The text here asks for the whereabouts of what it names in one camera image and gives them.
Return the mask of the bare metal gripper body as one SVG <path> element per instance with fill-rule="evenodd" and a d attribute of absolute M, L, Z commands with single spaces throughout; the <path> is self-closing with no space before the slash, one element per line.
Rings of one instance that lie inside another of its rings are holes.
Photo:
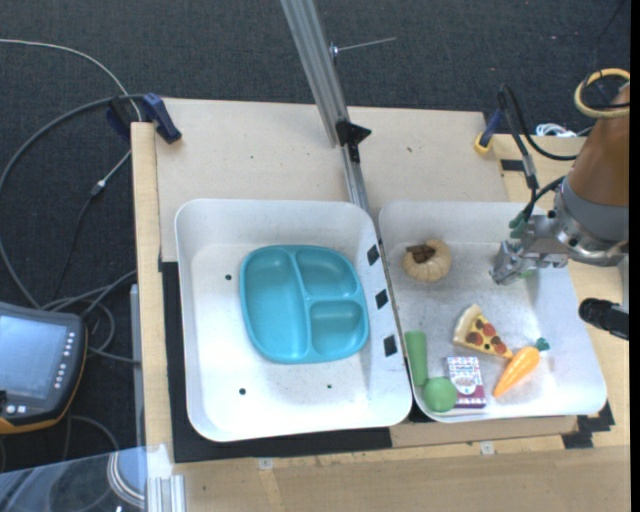
<path fill-rule="evenodd" d="M 628 256 L 628 243 L 596 236 L 571 217 L 533 215 L 517 243 L 517 255 L 540 268 L 564 267 L 569 260 L 610 267 Z"/>

